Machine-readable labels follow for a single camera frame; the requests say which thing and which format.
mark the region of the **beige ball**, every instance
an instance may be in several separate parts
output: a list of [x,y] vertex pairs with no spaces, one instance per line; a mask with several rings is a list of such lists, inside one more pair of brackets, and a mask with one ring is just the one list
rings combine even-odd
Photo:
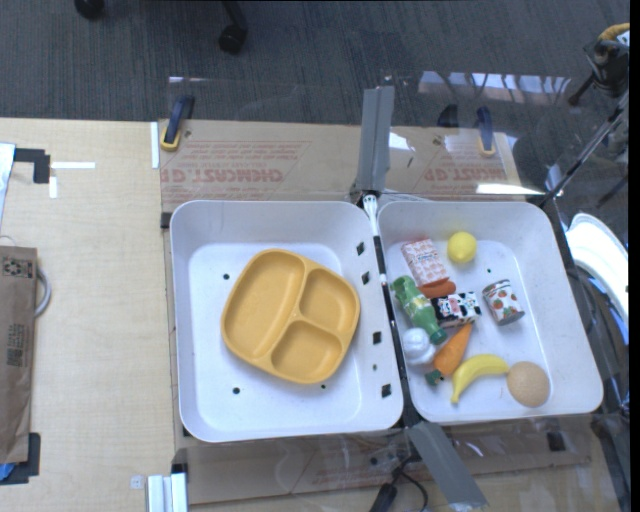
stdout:
[[551,383],[547,373],[535,363],[521,361],[507,373],[507,388],[526,407],[539,407],[549,398]]

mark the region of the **white tray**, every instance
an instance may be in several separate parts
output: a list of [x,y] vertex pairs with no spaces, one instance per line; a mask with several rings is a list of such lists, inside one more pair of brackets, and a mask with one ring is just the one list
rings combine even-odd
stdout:
[[[398,421],[397,361],[362,210],[335,201],[192,201],[176,209],[170,230],[180,415],[192,435],[226,442],[380,431]],[[340,367],[317,385],[272,376],[222,340],[220,316],[235,279],[274,247],[340,274],[363,305]]]
[[[389,282],[411,275],[400,246],[431,238],[458,292],[475,291],[482,317],[473,327],[465,357],[494,353],[510,365],[533,361],[547,370],[549,400],[538,408],[516,402],[504,376],[483,377],[450,403],[450,380],[433,387],[424,369],[407,366],[411,398],[427,420],[455,424],[531,416],[586,413],[602,401],[602,381],[582,326],[551,224],[542,210],[524,202],[394,202],[378,215]],[[465,265],[446,257],[448,238],[468,231],[478,240],[475,259]],[[499,327],[482,289],[510,279],[525,316]],[[394,298],[400,333],[410,324]]]

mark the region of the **black wheel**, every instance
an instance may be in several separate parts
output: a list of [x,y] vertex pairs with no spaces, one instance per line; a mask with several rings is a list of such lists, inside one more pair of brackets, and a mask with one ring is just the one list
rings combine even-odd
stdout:
[[236,54],[242,49],[245,39],[247,39],[245,30],[242,30],[237,25],[229,25],[223,30],[218,39],[218,44],[223,52]]
[[87,19],[93,19],[100,16],[104,9],[104,0],[74,0],[76,11]]

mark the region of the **green bottle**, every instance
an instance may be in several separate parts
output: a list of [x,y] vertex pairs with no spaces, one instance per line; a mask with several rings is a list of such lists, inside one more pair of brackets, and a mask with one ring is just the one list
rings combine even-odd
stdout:
[[415,327],[422,327],[429,334],[429,341],[434,345],[440,345],[447,339],[447,333],[438,325],[436,312],[431,301],[427,299],[416,283],[409,276],[396,279],[391,288],[396,298],[402,304],[407,315]]

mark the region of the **wooden table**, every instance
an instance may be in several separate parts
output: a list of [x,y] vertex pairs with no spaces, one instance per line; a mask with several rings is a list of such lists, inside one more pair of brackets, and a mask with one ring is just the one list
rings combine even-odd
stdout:
[[[2,142],[44,149],[52,162],[96,164],[56,171],[55,199],[47,185],[32,182],[29,164],[13,167],[1,234],[38,249],[53,294],[36,320],[31,431],[42,439],[40,474],[26,485],[0,487],[0,510],[143,511],[144,491],[132,478],[170,471],[174,400],[160,180],[150,137],[149,123],[0,119]],[[593,435],[590,444],[588,464],[477,481],[494,510],[615,510]],[[419,502],[408,487],[394,510]],[[433,509],[450,510],[433,482],[427,488]],[[376,492],[194,509],[365,510]]]

